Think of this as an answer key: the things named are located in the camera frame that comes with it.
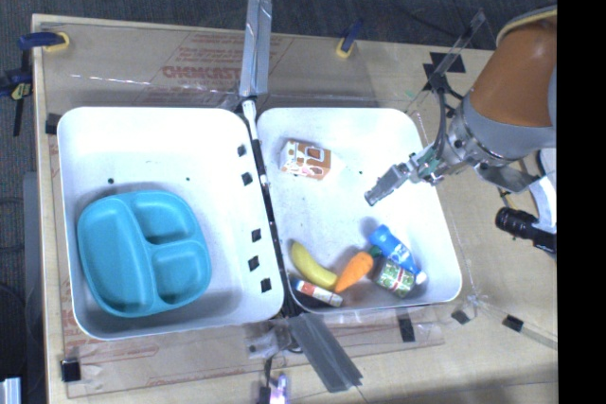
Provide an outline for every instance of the yellow banana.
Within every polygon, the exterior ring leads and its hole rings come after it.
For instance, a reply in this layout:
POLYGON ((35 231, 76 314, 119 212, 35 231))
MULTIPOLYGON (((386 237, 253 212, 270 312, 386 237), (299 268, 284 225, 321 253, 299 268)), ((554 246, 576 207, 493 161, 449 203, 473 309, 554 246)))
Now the yellow banana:
POLYGON ((303 277, 325 290, 332 290, 338 276, 317 263, 303 244, 295 241, 291 246, 291 260, 303 277))

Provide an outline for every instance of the blue bottle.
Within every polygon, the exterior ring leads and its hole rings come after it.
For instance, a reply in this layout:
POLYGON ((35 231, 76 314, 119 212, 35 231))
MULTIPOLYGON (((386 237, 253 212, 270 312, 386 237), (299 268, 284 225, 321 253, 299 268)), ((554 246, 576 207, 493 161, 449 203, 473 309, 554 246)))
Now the blue bottle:
POLYGON ((408 247, 395 237, 389 231, 389 228, 382 224, 368 237, 371 244, 381 248, 383 255, 400 265, 402 268, 411 272, 415 276, 415 283, 420 285, 427 279, 427 274, 419 269, 415 259, 408 247))

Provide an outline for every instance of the blue divided plate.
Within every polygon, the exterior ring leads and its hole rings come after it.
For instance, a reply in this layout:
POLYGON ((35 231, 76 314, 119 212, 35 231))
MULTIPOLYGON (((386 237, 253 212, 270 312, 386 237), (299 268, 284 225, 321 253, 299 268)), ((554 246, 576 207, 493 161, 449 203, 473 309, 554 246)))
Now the blue divided plate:
POLYGON ((200 225, 170 192, 128 192, 92 202, 78 220, 78 248, 95 300, 117 316, 182 307, 210 283, 200 225))

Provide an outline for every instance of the green can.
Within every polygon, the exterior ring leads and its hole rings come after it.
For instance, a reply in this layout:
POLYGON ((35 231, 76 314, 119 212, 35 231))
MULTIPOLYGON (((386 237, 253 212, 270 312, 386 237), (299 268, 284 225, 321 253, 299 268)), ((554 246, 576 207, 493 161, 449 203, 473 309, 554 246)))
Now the green can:
POLYGON ((373 281, 400 298, 406 296, 415 286, 415 276, 387 258, 379 262, 373 281))

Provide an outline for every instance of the orange carrot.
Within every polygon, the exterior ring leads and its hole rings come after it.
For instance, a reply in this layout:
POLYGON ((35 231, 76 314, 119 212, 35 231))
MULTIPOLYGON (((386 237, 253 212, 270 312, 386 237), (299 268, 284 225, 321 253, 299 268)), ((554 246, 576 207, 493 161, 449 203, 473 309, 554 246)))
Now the orange carrot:
POLYGON ((372 256, 366 251, 361 251, 349 260, 339 279, 337 279, 333 291, 340 293, 354 283, 357 283, 365 274, 370 272, 372 265, 372 256))

